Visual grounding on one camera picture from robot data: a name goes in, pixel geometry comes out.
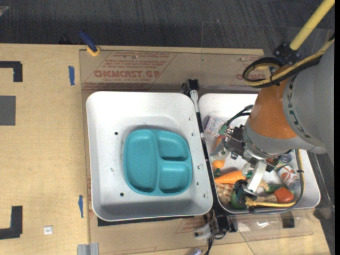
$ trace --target black corner marker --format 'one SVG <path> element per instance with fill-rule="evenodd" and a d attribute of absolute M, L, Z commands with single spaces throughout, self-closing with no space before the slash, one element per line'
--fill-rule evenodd
<path fill-rule="evenodd" d="M 13 68 L 13 82 L 22 82 L 22 63 L 0 61 L 0 68 Z"/>
<path fill-rule="evenodd" d="M 0 229 L 0 240 L 19 238 L 22 234 L 22 206 L 12 206 L 11 226 Z"/>

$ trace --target wooden table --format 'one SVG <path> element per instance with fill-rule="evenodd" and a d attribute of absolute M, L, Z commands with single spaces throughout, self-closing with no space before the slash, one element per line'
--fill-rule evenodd
<path fill-rule="evenodd" d="M 80 86 L 81 49 L 84 46 L 0 44 L 0 61 L 20 61 L 23 65 L 23 82 L 13 82 L 13 69 L 0 68 L 0 96 L 16 96 L 15 126 L 0 125 L 3 190 L 0 228 L 9 228 L 12 206 L 23 209 L 22 234 L 19 238 L 0 240 L 0 254 L 76 254 L 78 244 L 91 242 Z M 119 50 L 201 52 L 199 48 L 165 47 L 119 47 Z M 70 85 L 69 66 L 75 69 L 74 86 Z M 210 254 L 329 254 L 319 221 L 311 220 L 312 235 L 233 244 L 216 241 Z M 52 226 L 53 233 L 44 234 L 45 226 Z M 129 237 L 126 228 L 132 233 L 134 227 L 125 226 L 122 230 Z M 126 249 L 133 250 L 134 241 L 130 243 Z M 100 242 L 99 249 L 104 250 Z M 192 248 L 173 243 L 173 249 L 146 254 L 187 254 Z M 148 250 L 136 249 L 135 253 L 141 251 Z"/>

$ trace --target teal divided tray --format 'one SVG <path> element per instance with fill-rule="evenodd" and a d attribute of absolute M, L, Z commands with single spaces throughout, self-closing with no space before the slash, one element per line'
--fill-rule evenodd
<path fill-rule="evenodd" d="M 180 194 L 192 180 L 188 143 L 170 131 L 139 129 L 131 132 L 124 145 L 123 165 L 128 186 L 148 196 Z"/>

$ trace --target yellow pole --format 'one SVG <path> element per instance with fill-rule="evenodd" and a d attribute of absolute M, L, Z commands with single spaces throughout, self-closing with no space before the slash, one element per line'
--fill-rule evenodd
<path fill-rule="evenodd" d="M 327 12 L 333 7 L 335 0 L 323 0 L 320 6 L 315 10 L 313 15 L 309 18 L 307 23 L 303 26 L 300 32 L 295 36 L 295 38 L 290 43 L 290 48 L 292 50 L 298 50 L 303 42 L 307 39 L 314 28 L 319 24 Z"/>

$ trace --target gray square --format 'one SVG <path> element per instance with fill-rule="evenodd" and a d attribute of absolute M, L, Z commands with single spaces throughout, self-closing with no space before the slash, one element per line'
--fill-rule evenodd
<path fill-rule="evenodd" d="M 16 96 L 0 96 L 0 125 L 15 125 Z"/>

